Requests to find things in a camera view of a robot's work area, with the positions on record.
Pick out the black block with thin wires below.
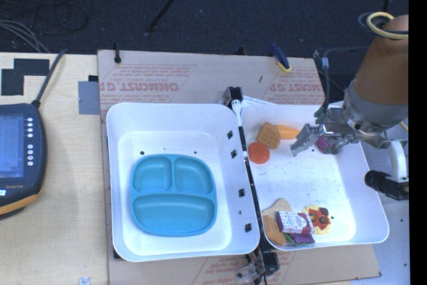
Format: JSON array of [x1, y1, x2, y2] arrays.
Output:
[[223, 86, 243, 107], [259, 249, 280, 275]]

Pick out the white and pink carton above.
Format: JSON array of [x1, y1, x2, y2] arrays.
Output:
[[275, 210, 316, 236]]

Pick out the blue divided plate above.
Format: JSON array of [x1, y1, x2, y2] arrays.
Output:
[[129, 153, 219, 238]]

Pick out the purple grapes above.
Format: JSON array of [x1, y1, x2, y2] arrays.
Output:
[[314, 134, 334, 155]]

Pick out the white plastic tray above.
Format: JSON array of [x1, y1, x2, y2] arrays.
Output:
[[105, 101, 262, 263], [240, 99, 390, 252]]

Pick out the orange bread piece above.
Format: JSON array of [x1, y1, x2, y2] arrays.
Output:
[[262, 214, 288, 247]]

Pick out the yellow and red pizza slice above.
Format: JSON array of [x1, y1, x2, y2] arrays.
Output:
[[302, 204, 333, 236]]

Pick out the brown waffle biscuit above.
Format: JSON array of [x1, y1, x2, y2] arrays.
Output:
[[256, 121, 282, 150]]

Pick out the purple and green packet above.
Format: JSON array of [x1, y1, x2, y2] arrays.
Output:
[[284, 232, 316, 248]]

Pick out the brown cardboard board red print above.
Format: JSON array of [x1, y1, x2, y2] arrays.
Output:
[[96, 49, 382, 285]]

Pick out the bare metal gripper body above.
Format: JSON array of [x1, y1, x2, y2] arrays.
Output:
[[319, 107, 385, 144]]

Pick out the tan bread slice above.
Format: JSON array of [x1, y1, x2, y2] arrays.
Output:
[[261, 198, 295, 218]]

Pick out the orange carrot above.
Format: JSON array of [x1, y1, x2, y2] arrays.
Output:
[[275, 124, 302, 141]]

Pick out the orange round slice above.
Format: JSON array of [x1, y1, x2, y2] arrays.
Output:
[[247, 141, 271, 166]]

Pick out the thin black and white rod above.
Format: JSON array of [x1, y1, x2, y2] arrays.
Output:
[[232, 99, 268, 255]]

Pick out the black cylinder on white bracket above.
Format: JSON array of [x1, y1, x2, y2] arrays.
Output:
[[364, 139, 409, 201]]

